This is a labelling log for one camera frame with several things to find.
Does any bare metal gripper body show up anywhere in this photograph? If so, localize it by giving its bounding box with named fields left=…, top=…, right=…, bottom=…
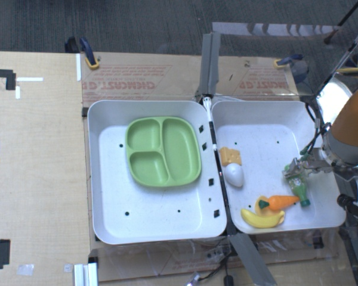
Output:
left=300, top=147, right=337, bottom=175

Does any green bottle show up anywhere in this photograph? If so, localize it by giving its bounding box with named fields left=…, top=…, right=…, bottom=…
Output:
left=285, top=170, right=311, bottom=208

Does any white plastic tray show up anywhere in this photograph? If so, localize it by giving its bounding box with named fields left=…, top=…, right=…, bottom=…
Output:
left=211, top=100, right=347, bottom=235
left=87, top=100, right=228, bottom=245

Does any orange carrot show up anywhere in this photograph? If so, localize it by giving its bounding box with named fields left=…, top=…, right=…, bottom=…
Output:
left=258, top=195, right=301, bottom=212

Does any yellow round slice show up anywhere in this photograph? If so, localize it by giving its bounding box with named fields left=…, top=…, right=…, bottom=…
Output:
left=254, top=195, right=285, bottom=220

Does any white egg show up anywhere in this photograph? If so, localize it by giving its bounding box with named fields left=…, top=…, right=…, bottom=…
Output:
left=224, top=163, right=245, bottom=188

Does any yellow banana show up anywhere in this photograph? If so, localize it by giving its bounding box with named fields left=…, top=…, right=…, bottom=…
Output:
left=240, top=208, right=286, bottom=229

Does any yellow cheese wedge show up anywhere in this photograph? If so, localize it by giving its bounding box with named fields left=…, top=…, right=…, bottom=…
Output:
left=220, top=147, right=243, bottom=167

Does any thin black and white rod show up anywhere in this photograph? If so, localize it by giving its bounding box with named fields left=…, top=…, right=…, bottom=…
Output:
left=202, top=97, right=237, bottom=235

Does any green divided plate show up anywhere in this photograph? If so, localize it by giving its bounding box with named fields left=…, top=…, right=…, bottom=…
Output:
left=125, top=116, right=203, bottom=188

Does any brown cardboard board, red print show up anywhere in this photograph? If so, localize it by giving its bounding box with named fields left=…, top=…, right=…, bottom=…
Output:
left=80, top=51, right=348, bottom=282

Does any black cylinder on white bracket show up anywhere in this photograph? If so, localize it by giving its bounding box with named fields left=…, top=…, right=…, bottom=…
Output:
left=336, top=174, right=358, bottom=217

